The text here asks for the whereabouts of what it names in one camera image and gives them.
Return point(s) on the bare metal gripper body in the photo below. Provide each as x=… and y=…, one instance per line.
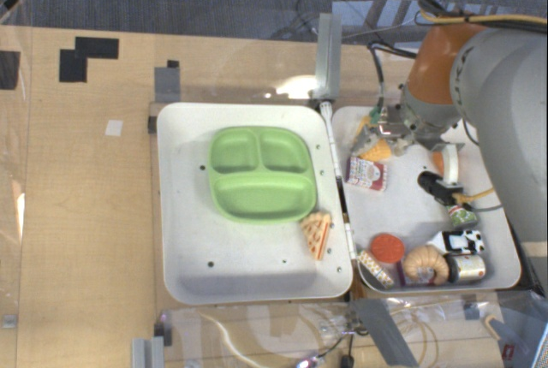
x=396, y=124

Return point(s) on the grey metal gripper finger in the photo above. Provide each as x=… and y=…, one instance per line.
x=398, y=147
x=365, y=139

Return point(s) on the purple packet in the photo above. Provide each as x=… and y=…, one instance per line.
x=401, y=274

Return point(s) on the tan toy croissant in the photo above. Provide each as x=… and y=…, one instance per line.
x=424, y=261

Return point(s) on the patterned white packet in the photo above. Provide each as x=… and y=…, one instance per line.
x=377, y=270

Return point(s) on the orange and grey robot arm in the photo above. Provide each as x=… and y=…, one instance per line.
x=501, y=101

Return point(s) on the black and white carton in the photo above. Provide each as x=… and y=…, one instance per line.
x=462, y=241

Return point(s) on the green divided plate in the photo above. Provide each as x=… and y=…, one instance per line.
x=263, y=191

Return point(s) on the toy pizza slice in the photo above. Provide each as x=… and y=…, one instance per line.
x=317, y=233

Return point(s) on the red round biscuit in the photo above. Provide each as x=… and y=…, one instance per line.
x=387, y=248

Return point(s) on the green and white can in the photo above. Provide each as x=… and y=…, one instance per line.
x=461, y=217

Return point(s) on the pink and white carton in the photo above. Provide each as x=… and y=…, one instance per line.
x=366, y=174

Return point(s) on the orange carrot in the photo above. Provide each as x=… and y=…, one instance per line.
x=438, y=163

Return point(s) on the silver can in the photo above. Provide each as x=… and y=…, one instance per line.
x=467, y=268

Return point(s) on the white plastic tray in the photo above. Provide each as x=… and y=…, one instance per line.
x=240, y=263
x=402, y=208

